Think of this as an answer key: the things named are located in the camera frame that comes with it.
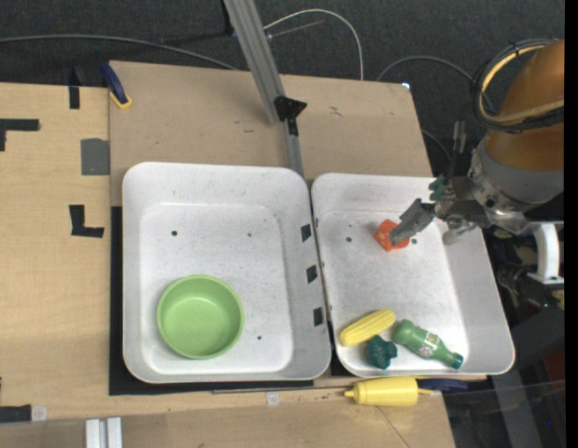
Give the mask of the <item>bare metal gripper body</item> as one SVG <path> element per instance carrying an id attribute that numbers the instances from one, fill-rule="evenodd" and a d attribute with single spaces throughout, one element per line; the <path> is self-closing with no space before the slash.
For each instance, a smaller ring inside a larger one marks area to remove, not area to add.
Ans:
<path id="1" fill-rule="evenodd" d="M 520 232 L 527 225 L 525 214 L 534 208 L 531 203 L 507 195 L 483 177 L 467 176 L 436 178 L 433 202 L 434 214 L 452 229 L 475 225 Z"/>

